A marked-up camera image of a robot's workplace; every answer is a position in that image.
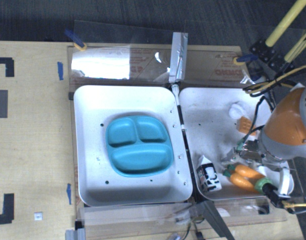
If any black cylinder on white bracket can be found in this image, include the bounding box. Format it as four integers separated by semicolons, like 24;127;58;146
260;166;295;209

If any orange carrot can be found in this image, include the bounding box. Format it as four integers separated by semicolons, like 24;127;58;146
227;163;266;180
223;169;260;194

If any white plastic tray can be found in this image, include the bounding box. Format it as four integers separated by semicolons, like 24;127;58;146
73;84;194;208
178;86;295;202

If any blue divided plate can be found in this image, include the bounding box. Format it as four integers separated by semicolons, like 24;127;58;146
105;115;175;178

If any orange waffle biscuit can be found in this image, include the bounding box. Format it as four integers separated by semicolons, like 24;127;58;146
237;116;257;136

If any white and black carton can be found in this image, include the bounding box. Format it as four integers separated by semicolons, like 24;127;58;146
196;154;223;194

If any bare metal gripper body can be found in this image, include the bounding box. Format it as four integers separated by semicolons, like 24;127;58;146
239;139;265;164

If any white round lid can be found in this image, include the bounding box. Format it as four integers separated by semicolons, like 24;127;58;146
228;103;245;120

